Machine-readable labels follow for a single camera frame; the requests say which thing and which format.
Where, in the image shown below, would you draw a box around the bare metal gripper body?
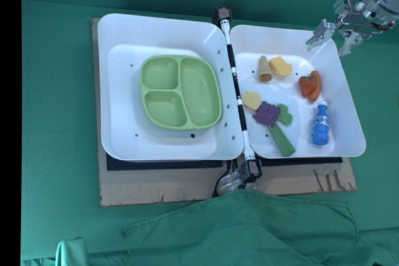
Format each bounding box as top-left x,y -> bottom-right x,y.
334,0 -> 398,39

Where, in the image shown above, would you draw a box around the yellow toy corn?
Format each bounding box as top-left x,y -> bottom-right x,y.
268,56 -> 294,78

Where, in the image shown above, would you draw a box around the orange toy pepper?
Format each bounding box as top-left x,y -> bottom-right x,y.
298,75 -> 319,98

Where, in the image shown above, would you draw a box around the tan ice cream cone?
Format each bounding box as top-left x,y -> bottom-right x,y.
257,55 -> 273,83

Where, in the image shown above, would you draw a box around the white plastic tray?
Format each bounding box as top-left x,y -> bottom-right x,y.
97,12 -> 245,162
229,24 -> 367,159

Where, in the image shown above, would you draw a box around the blue toy bottle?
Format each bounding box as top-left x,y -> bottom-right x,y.
311,100 -> 332,146

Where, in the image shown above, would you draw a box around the black and white thin rod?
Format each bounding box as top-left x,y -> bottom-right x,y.
219,19 -> 258,163

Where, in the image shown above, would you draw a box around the yellow toy biscuit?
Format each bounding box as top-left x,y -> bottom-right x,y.
241,90 -> 262,112

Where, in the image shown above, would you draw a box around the purple toy grapes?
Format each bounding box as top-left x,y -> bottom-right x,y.
252,100 -> 282,128

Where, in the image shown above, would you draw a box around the green toy broccoli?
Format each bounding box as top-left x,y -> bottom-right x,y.
267,103 -> 297,158

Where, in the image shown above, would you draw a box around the green divided plate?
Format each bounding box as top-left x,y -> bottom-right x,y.
139,54 -> 223,131

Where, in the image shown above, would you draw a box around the brown cardboard board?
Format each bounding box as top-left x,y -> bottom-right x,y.
91,17 -> 358,207

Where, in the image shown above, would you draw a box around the green cloth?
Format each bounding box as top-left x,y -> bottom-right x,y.
55,189 -> 399,266

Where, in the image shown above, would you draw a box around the black block with wires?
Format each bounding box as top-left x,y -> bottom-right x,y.
211,7 -> 233,26
238,158 -> 264,183

